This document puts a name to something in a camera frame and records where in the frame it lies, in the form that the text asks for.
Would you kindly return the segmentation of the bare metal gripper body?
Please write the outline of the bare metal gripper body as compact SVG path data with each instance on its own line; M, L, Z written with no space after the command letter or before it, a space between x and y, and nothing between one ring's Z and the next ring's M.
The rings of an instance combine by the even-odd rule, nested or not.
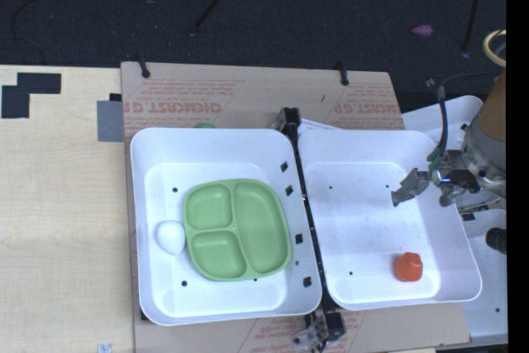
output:
M429 154L430 179L440 191L460 193L455 205L470 209L497 202L507 195L506 171L480 150L444 150Z

